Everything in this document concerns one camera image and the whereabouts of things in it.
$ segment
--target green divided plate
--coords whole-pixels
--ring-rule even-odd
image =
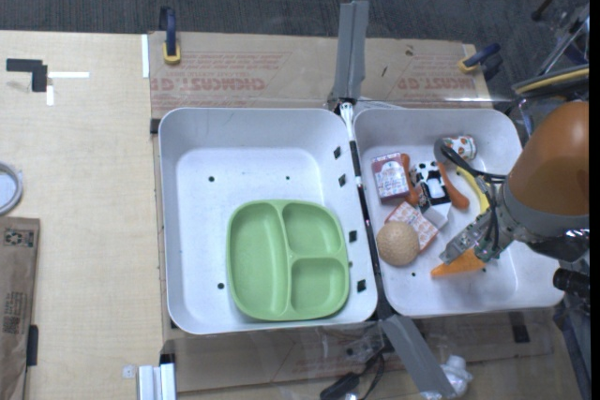
[[[338,219],[300,200],[238,207],[227,232],[227,275],[237,307],[262,320],[336,313],[349,293],[346,244]]]

